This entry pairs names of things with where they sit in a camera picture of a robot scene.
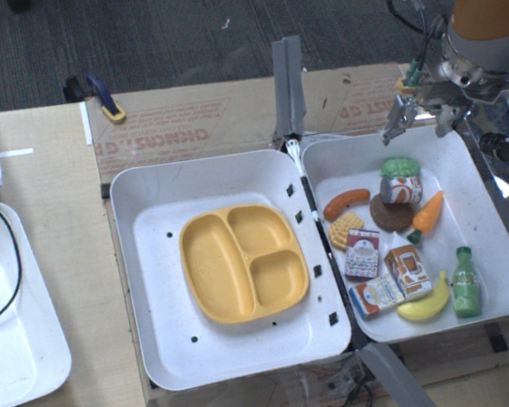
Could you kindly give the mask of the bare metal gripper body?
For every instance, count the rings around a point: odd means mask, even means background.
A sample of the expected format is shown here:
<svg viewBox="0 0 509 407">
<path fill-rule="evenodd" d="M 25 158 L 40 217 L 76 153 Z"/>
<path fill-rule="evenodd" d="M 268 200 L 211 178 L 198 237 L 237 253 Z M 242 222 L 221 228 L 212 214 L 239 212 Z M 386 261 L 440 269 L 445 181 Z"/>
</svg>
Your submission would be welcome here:
<svg viewBox="0 0 509 407">
<path fill-rule="evenodd" d="M 438 117 L 494 104 L 509 94 L 509 38 L 444 45 L 441 59 L 421 75 L 417 102 Z"/>
</svg>

